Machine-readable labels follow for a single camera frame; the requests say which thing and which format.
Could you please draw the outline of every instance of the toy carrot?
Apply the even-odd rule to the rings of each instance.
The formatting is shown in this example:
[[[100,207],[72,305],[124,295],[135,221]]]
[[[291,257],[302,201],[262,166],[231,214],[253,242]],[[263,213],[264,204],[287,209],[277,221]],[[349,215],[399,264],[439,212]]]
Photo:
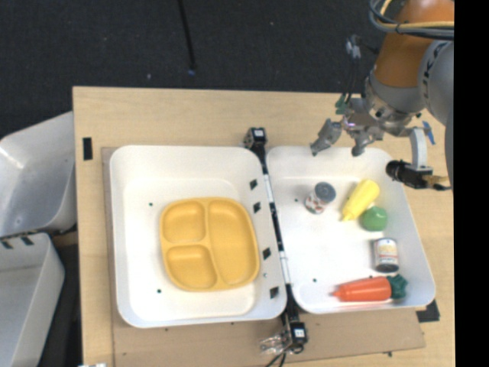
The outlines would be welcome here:
[[[341,284],[333,295],[342,302],[370,302],[387,300],[390,297],[400,299],[406,296],[406,285],[406,279],[400,274],[394,277],[362,278]]]

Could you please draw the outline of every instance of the green toy ball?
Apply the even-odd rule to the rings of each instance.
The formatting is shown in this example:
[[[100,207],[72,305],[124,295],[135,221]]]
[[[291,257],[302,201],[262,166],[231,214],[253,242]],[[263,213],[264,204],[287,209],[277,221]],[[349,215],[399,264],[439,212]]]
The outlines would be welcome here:
[[[379,206],[372,206],[361,215],[361,224],[368,231],[382,231],[387,225],[387,212]]]

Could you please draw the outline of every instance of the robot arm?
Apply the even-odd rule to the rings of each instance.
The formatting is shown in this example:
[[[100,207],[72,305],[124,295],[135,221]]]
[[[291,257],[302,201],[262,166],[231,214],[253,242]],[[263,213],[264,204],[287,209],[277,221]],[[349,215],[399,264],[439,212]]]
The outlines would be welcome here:
[[[405,0],[394,20],[384,16],[395,0],[371,0],[373,25],[387,32],[374,68],[365,80],[361,99],[345,93],[337,103],[341,123],[330,120],[311,144],[313,155],[330,147],[345,130],[354,140],[351,152],[359,156],[384,133],[410,137],[413,163],[396,161],[387,173],[407,186],[445,189],[426,164],[425,136],[429,126],[408,128],[413,117],[427,109],[445,127],[445,151],[453,187],[453,57],[455,3],[452,0]],[[348,39],[347,51],[360,58],[358,38]]]

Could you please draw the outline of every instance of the yellow divided plate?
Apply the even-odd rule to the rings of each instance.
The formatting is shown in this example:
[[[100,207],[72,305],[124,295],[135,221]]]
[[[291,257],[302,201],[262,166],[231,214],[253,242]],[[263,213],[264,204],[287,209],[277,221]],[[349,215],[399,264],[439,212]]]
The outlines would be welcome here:
[[[257,240],[237,201],[205,197],[171,203],[160,241],[172,282],[187,291],[217,291],[252,282],[260,269]]]

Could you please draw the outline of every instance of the can label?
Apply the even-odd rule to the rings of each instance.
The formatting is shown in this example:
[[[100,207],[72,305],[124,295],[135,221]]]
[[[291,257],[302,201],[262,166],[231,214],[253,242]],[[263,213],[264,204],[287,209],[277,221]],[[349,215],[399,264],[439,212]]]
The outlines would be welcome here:
[[[375,269],[380,272],[395,272],[399,269],[396,241],[389,238],[378,239],[374,243]]]
[[[314,214],[322,213],[336,196],[335,188],[327,182],[319,182],[304,201],[306,208]]]
[[[304,205],[306,208],[314,214],[319,214],[322,213],[325,209],[327,202],[322,201],[319,199],[314,192],[311,192],[308,197],[306,198],[306,201],[304,202]]]

